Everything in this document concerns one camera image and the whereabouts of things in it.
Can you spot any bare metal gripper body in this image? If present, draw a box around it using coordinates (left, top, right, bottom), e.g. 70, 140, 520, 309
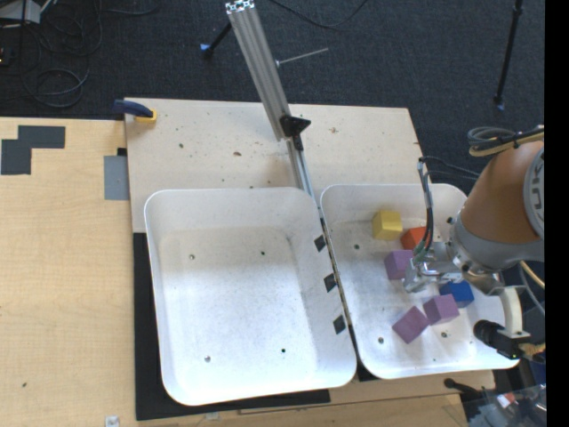
415, 241, 506, 297

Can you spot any blue cube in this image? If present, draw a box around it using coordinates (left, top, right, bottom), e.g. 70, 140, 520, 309
438, 279, 476, 310

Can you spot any purple cube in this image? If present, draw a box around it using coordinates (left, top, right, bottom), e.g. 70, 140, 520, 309
383, 249, 417, 282
391, 305, 431, 345
421, 294, 461, 326

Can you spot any orange cube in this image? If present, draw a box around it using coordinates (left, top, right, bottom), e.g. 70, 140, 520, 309
399, 226, 429, 252

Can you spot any white plastic tray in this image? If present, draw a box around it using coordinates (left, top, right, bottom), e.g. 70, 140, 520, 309
142, 186, 358, 407
319, 182, 522, 381

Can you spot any yellow cube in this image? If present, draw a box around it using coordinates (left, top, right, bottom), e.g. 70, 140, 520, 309
371, 209, 405, 242

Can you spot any pale wood board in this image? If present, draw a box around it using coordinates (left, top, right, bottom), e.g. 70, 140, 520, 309
124, 97, 497, 417

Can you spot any black cylinder on white bracket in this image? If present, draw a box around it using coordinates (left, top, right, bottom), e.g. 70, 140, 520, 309
472, 285, 533, 360

